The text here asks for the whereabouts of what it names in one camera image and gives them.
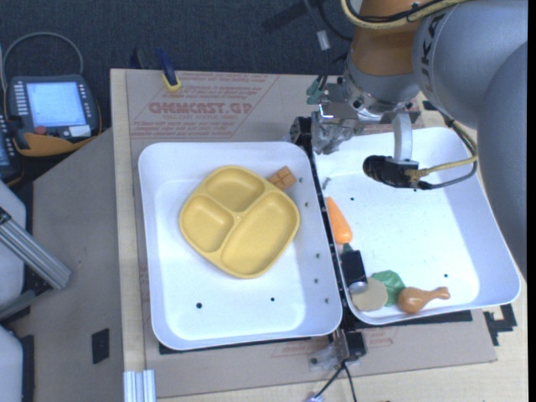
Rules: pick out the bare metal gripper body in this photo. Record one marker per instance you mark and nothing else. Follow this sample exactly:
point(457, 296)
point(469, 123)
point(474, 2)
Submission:
point(341, 113)

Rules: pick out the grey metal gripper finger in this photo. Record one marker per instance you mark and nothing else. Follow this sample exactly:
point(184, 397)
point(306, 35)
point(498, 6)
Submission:
point(323, 144)
point(344, 137)

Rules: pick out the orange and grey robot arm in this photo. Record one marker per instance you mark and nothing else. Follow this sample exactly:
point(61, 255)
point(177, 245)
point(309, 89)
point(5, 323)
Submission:
point(460, 57)

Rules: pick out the brown square biscuit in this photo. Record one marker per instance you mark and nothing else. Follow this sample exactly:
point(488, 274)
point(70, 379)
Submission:
point(282, 178)

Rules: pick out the thin black rod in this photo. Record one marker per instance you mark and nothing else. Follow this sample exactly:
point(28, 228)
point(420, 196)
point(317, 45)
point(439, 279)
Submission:
point(326, 207)

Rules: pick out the orange carrot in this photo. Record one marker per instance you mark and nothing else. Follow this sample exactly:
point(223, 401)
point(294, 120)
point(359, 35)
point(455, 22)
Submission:
point(338, 222)

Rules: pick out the yellow divided plate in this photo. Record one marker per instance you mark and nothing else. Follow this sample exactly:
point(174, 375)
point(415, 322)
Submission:
point(251, 233)

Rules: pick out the brown cardboard board red print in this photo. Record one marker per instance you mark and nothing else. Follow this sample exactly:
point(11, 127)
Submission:
point(209, 107)

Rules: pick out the white plastic tray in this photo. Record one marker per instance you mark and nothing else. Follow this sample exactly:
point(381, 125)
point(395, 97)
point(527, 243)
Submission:
point(234, 308)
point(419, 233)

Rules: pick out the green lettuce leaf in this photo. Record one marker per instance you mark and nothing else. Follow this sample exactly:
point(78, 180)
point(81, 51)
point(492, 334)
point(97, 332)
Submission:
point(393, 283)

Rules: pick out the beige round biscuit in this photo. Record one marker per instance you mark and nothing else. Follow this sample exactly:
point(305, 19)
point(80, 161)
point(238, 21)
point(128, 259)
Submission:
point(368, 297)

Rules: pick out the brown chicken drumstick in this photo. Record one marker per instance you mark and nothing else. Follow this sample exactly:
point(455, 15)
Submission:
point(416, 300)

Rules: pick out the black cylinder on white bracket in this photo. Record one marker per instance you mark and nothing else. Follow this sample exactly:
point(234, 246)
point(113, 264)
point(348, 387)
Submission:
point(387, 170)

